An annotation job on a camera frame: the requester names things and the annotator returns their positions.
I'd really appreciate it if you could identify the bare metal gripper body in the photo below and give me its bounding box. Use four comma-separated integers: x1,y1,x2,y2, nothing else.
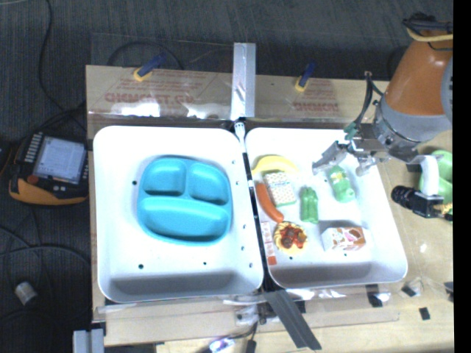
346,122,419,163

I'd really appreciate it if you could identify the green bottle with yellow label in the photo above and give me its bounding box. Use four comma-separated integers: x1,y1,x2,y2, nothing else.
327,165,357,204

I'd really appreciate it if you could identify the green asparagus bundle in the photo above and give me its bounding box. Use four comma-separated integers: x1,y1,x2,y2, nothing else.
299,186,320,225

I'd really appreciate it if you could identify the yellow banana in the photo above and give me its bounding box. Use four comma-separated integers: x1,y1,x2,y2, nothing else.
250,154,300,178

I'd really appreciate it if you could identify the white carton with orange dots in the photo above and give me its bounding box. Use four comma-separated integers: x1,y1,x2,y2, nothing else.
262,171,298,208

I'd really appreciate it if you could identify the white plastic tray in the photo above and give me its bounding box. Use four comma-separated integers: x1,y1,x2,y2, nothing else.
92,124,265,304
244,126,409,290

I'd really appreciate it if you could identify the orange sausage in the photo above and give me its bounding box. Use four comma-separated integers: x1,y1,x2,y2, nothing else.
255,181,286,224

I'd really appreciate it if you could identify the brown and white carton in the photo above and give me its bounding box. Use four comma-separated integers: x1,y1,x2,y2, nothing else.
320,226,368,252

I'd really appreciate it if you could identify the green plastic toy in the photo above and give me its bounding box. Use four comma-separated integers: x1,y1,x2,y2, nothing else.
418,149,454,206

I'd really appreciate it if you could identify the thin black and white rod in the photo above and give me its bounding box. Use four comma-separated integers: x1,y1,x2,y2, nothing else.
233,121,274,290

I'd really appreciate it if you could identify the yellow spaghetti with meatballs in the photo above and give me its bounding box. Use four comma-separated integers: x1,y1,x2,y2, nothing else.
272,220,309,252

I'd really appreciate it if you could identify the white and orange packet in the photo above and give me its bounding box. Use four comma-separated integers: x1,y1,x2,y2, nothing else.
260,221,277,266

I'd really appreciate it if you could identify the brown cardboard board red print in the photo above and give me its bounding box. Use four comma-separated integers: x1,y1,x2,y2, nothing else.
85,64,454,347

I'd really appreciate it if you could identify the blue divided plate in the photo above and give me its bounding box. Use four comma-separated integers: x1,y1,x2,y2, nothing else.
136,155,234,248

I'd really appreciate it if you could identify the small grey metal can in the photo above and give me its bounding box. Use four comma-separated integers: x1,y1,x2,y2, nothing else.
14,280,39,306

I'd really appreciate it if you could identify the black cylinder on white bracket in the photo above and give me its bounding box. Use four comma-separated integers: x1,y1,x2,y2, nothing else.
390,154,446,219

